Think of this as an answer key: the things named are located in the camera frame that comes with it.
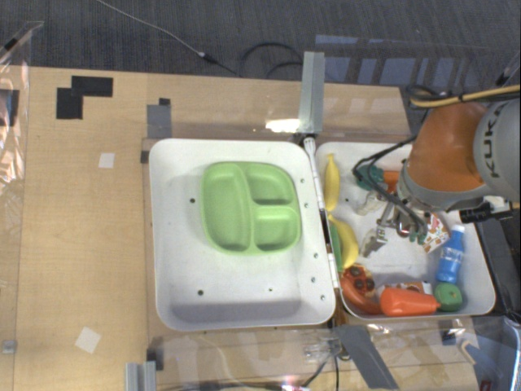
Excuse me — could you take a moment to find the white carton with red print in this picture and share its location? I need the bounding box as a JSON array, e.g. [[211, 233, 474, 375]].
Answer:
[[422, 213, 451, 254]]

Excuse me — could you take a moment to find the green divided plate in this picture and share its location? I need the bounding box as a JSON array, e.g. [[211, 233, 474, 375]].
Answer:
[[199, 160, 303, 256]]

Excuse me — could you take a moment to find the orange bottle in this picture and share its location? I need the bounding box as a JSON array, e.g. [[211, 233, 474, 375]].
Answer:
[[379, 286, 442, 318]]

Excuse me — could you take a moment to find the blue bottle with white cap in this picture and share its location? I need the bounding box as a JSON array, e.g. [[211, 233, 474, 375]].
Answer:
[[435, 224, 466, 283]]

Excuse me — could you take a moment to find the green toy vegetable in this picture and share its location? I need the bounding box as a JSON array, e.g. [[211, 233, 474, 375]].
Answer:
[[328, 222, 344, 273]]

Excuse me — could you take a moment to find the yellow banana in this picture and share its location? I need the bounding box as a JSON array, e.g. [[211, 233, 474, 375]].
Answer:
[[327, 213, 360, 270], [323, 152, 341, 213]]

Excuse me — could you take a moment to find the toy pizza slice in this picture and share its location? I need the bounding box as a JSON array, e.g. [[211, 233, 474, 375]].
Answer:
[[341, 263, 377, 299]]

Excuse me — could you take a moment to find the white plastic tray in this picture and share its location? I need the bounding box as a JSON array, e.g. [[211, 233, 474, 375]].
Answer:
[[148, 138, 337, 332], [315, 141, 497, 322]]

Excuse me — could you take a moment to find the green toy apple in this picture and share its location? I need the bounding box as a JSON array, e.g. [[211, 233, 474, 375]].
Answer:
[[433, 282, 464, 313]]

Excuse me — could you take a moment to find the red toy sausage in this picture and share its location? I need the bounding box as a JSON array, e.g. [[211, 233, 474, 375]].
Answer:
[[339, 277, 383, 316]]

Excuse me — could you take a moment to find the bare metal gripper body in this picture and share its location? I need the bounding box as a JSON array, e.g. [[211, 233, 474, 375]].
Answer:
[[376, 198, 409, 238]]

